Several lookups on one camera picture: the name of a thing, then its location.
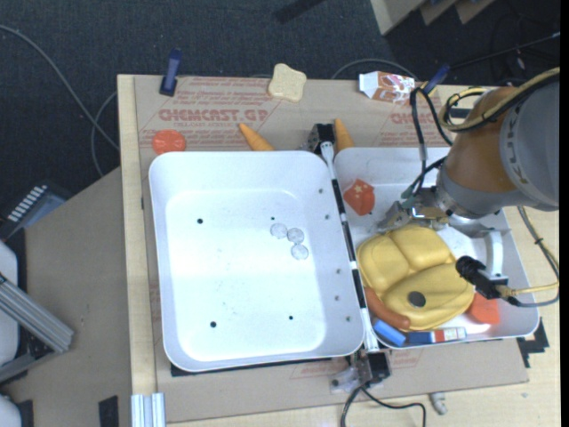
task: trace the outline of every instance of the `dark floor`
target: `dark floor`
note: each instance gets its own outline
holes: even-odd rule
[[[50,179],[76,194],[117,167],[117,150],[98,134],[93,161],[86,114],[95,118],[109,98],[100,125],[117,144],[116,75],[163,74],[173,47],[183,53],[180,74],[202,76],[269,75],[284,62],[330,78],[354,60],[380,59],[421,79],[448,63],[448,84],[497,85],[559,66],[559,37],[461,64],[560,31],[560,0],[497,0],[465,25],[453,9],[429,26],[413,12],[386,36],[369,0],[325,0],[279,21],[276,12],[295,1],[0,0],[0,211],[34,182]]]

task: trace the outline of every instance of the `small carton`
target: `small carton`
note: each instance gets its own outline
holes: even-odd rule
[[[406,104],[414,88],[412,77],[382,71],[359,75],[359,90],[372,100]]]

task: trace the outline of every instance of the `transparent circle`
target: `transparent circle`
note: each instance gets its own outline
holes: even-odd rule
[[[298,228],[290,228],[286,233],[286,236],[291,242],[294,242],[295,244],[301,244],[304,242],[304,233]]]
[[[291,248],[291,254],[294,256],[294,259],[305,260],[309,257],[309,250],[302,244],[296,244]]]
[[[286,226],[283,223],[275,223],[270,227],[270,233],[276,238],[286,237]]]

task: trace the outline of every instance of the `yellow divided plate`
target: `yellow divided plate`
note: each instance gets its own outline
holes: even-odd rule
[[[474,287],[454,268],[446,242],[415,223],[366,240],[357,249],[364,284],[391,310],[411,320],[410,330],[426,330],[462,314]]]

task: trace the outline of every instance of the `red circle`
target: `red circle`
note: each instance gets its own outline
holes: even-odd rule
[[[186,139],[176,130],[160,130],[152,138],[152,149],[158,155],[166,152],[183,152],[186,149]]]

